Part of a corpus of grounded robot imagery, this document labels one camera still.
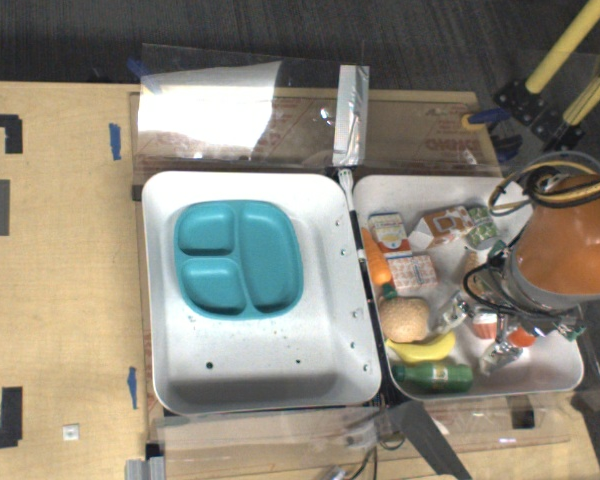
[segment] toy banana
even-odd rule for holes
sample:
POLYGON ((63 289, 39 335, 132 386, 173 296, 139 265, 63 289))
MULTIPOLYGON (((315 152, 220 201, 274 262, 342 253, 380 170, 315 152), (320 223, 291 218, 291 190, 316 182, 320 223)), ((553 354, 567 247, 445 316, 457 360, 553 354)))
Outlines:
POLYGON ((447 357, 456 344, 453 331, 439 334, 427 343, 396 343, 385 341, 385 345, 393 349, 405 363, 420 363, 422 361, 440 361, 447 357))

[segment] wooden surface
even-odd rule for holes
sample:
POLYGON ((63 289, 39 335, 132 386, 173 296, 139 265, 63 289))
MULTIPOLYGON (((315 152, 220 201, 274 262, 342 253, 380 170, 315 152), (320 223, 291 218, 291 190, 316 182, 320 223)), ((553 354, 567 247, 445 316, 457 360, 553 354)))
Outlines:
MULTIPOLYGON (((123 478, 147 432, 129 96, 133 85, 1 83, 0 113, 24 122, 5 155, 11 226, 0 237, 0 390, 22 386, 23 439, 0 450, 0 478, 123 478), (122 132, 114 161, 109 123, 122 132), (138 409, 127 386, 137 370, 138 409), (80 424, 78 441, 63 425, 80 424)), ((477 479, 597 479, 579 413, 561 405, 560 442, 461 454, 477 479)), ((379 478, 431 478, 420 458, 380 454, 379 478)), ((324 469, 245 476, 319 479, 324 469)))

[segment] dark gray floor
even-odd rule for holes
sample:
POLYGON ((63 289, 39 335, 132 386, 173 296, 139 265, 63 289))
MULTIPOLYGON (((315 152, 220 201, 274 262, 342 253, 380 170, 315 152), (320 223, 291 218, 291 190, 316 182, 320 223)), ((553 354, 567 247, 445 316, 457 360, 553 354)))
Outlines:
MULTIPOLYGON (((484 108, 525 78, 587 0, 0 0, 0 80, 134 82, 143 43, 371 66, 381 89, 470 90, 484 108)), ((600 22, 545 96, 566 108, 600 69, 600 22)), ((600 161, 600 104, 577 149, 600 161)), ((525 151, 541 144, 525 138, 525 151)), ((600 359, 600 303, 587 308, 600 359)), ((600 389, 579 406, 600 458, 600 389)))

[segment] black corner marker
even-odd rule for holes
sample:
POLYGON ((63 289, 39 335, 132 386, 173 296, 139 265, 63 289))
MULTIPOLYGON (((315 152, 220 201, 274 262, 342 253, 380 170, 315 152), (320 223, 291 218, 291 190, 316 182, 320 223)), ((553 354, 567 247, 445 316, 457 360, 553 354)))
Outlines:
POLYGON ((18 446, 22 439, 22 388, 2 388, 0 448, 18 446))
POLYGON ((0 128, 4 128, 4 152, 22 154, 22 119, 16 114, 0 114, 0 128))

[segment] yellow pole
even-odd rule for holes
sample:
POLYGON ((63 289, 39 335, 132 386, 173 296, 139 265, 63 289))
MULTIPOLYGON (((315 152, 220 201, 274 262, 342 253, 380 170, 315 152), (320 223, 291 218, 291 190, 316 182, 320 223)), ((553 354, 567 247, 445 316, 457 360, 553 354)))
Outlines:
POLYGON ((525 83, 531 94, 542 89, 600 20, 600 0, 589 0, 525 83))
POLYGON ((576 126, 587 116, 591 110, 600 102, 600 76, 589 82, 569 108, 564 111, 562 118, 570 126, 576 126))

